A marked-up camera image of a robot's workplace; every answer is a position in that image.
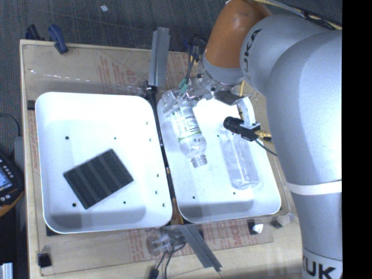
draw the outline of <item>wooden table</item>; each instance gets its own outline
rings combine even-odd
[[[24,161],[27,206],[27,244],[30,279],[46,278],[147,278],[149,269],[156,261],[146,260],[110,266],[83,268],[63,272],[63,255],[54,261],[53,267],[41,269],[38,254],[48,251],[49,245],[64,245],[65,259],[78,266],[94,266],[96,260],[104,257],[69,257],[69,245],[81,243],[94,247],[100,236],[108,234],[76,234],[62,237],[47,236],[42,219],[41,184],[38,166],[37,136],[35,136],[34,101],[47,91],[69,91],[104,94],[136,94],[135,81],[145,80],[148,75],[150,51],[112,48],[90,45],[68,45],[69,57],[59,55],[53,42],[21,40],[21,89],[24,133]],[[187,55],[172,52],[169,55],[167,78],[181,80],[187,66]],[[174,84],[169,83],[166,89]],[[256,97],[256,117],[267,125],[264,98]],[[275,158],[270,163],[276,177],[285,182],[280,165]],[[285,210],[294,212],[294,205],[284,187]],[[214,251],[223,268],[224,278],[300,278],[302,267],[302,245],[299,224],[295,221],[279,229],[270,229],[273,242],[252,246]],[[220,278],[213,268],[203,269],[194,255],[180,255],[172,258],[168,269],[169,278]]]

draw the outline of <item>gray carpet floor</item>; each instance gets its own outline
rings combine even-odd
[[[227,0],[0,0],[0,113],[21,124],[19,40],[35,24],[49,40],[48,26],[56,23],[66,42],[135,48],[150,46],[157,26],[170,29],[171,51],[186,51],[184,40],[197,34],[208,39]],[[342,23],[342,0],[276,0],[307,9]],[[269,7],[273,13],[280,10]],[[0,152],[9,155],[16,125],[0,116]],[[0,264],[15,260],[13,213],[0,218]]]

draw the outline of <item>kuka logo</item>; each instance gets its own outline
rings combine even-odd
[[[302,257],[302,267],[305,272],[310,276],[318,279],[342,279],[342,273],[339,278],[332,276],[332,272],[336,270],[335,267],[325,267],[321,263],[314,261],[309,261],[309,259],[304,255]]]
[[[258,32],[260,32],[262,29],[258,29],[251,35],[251,41],[246,43],[245,52],[244,52],[244,71],[248,75],[248,56],[249,56],[249,49],[251,48],[253,44],[253,40],[255,40],[255,37],[257,36]]]

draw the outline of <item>white tray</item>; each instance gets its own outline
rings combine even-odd
[[[48,92],[36,101],[43,214],[57,233],[161,227],[172,208],[153,110],[137,96]],[[134,181],[84,209],[63,173],[113,149]]]
[[[249,121],[255,122],[248,98],[244,99]],[[236,106],[228,106],[215,99],[201,100],[194,113],[207,141],[206,165],[194,168],[179,149],[170,121],[163,114],[163,102],[158,103],[158,116],[164,147],[182,216],[192,223],[222,221],[270,215],[281,206],[280,194],[266,151],[255,142],[248,142],[257,168],[260,184],[246,190],[234,189],[230,184],[220,140],[226,130],[226,117],[239,117]]]

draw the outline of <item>blue clamp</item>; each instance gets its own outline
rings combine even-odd
[[[26,39],[27,40],[45,40],[44,37],[43,38],[40,37],[34,24],[29,25],[27,27]]]
[[[65,44],[65,40],[63,39],[62,31],[57,24],[51,24],[48,27],[48,33],[52,37],[56,44],[54,45],[60,54],[67,53],[69,49]]]

